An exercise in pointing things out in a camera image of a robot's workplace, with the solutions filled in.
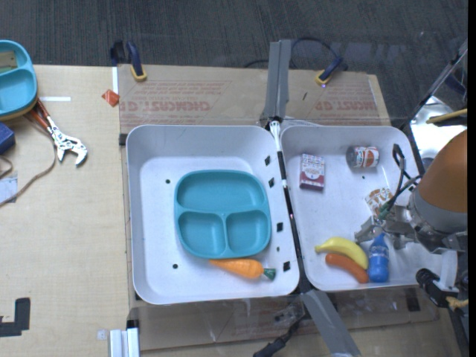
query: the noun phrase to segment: carrot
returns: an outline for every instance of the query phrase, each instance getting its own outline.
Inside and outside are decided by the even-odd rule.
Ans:
[[[328,253],[326,255],[326,263],[330,266],[340,267],[354,276],[359,283],[368,283],[368,273],[356,262],[344,255]]]
[[[210,263],[249,279],[256,279],[264,274],[267,278],[273,280],[276,276],[275,268],[263,268],[263,265],[260,262],[253,259],[210,259]]]

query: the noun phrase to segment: red and white box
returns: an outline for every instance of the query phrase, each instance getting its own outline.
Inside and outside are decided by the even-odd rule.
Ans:
[[[300,159],[299,187],[313,190],[324,188],[324,158],[303,153]]]

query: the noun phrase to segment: banana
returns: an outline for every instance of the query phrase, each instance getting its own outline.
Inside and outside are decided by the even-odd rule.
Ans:
[[[315,252],[330,251],[343,255],[347,255],[350,259],[356,262],[364,270],[369,267],[369,260],[365,251],[357,245],[357,243],[343,237],[331,237],[322,245],[314,247]]]

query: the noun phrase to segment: blue bowl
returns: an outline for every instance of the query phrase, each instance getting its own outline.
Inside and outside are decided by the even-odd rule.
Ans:
[[[17,67],[0,73],[0,120],[26,114],[34,106],[38,85],[28,52],[18,43],[0,40],[0,53],[13,51]]]
[[[249,173],[188,173],[178,182],[174,199],[178,238],[197,257],[249,257],[261,252],[271,239],[268,197]]]

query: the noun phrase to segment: sausage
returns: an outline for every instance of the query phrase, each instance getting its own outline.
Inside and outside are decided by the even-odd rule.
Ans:
[[[349,257],[344,255],[328,253],[326,255],[326,263],[329,266],[340,267],[343,270],[351,273],[359,283],[368,283],[369,275],[368,273],[359,266],[356,262],[351,260]]]

